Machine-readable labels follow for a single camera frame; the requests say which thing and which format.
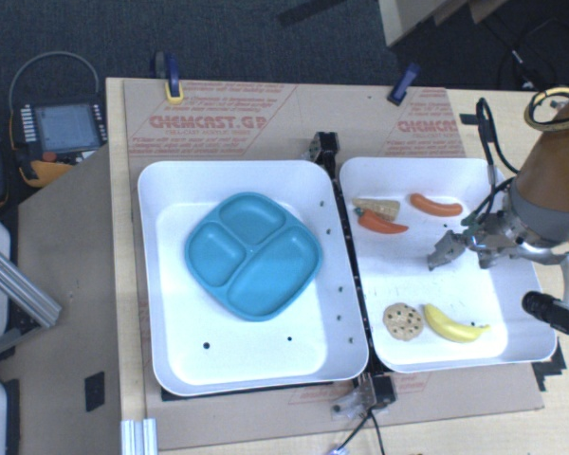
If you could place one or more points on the black cylinder on white bracket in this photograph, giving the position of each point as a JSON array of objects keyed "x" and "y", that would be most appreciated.
[{"x": 547, "y": 308}]

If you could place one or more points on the orange sausage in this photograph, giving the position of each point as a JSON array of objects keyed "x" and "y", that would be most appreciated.
[{"x": 436, "y": 205}]

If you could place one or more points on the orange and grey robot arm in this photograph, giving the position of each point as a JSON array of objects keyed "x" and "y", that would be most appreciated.
[{"x": 550, "y": 169}]

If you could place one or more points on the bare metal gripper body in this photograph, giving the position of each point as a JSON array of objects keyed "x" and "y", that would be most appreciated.
[{"x": 500, "y": 232}]

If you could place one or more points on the brown chocolate chip biscuit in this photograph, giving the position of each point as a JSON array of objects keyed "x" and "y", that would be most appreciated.
[{"x": 403, "y": 322}]

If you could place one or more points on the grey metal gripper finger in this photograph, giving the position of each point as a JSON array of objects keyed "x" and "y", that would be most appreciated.
[
  {"x": 443, "y": 250},
  {"x": 489, "y": 258}
]

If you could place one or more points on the white plastic tray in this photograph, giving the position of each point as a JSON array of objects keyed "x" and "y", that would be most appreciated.
[
  {"x": 455, "y": 273},
  {"x": 246, "y": 349}
]

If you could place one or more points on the blue divided plate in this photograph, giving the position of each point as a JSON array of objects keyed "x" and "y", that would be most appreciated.
[{"x": 253, "y": 259}]

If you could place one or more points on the yellow banana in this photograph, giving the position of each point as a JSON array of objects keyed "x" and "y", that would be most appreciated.
[{"x": 448, "y": 328}]

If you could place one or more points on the thin black rod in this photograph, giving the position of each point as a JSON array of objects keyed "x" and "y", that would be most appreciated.
[{"x": 354, "y": 263}]

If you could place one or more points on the orange carrot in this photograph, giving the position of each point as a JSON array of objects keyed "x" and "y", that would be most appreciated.
[{"x": 381, "y": 223}]

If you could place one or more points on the pale yellow pizza slice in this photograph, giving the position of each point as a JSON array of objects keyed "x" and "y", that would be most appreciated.
[{"x": 381, "y": 208}]

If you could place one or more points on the brown cardboard board red print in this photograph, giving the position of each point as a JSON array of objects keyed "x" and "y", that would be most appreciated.
[{"x": 246, "y": 126}]

